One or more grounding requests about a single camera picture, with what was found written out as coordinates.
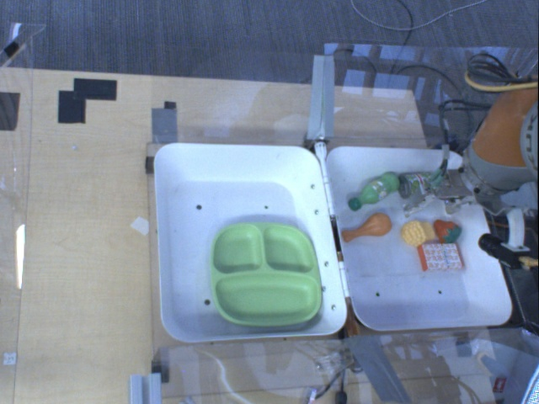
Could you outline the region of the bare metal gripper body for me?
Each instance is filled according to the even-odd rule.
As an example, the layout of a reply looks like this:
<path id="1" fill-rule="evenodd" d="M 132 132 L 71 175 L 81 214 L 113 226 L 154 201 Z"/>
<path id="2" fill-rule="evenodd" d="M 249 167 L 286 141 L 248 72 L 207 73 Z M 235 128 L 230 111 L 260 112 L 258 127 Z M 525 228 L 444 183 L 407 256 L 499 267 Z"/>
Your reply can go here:
<path id="1" fill-rule="evenodd" d="M 435 196 L 455 204 L 472 204 L 477 202 L 475 188 L 464 168 L 449 169 L 435 190 Z"/>

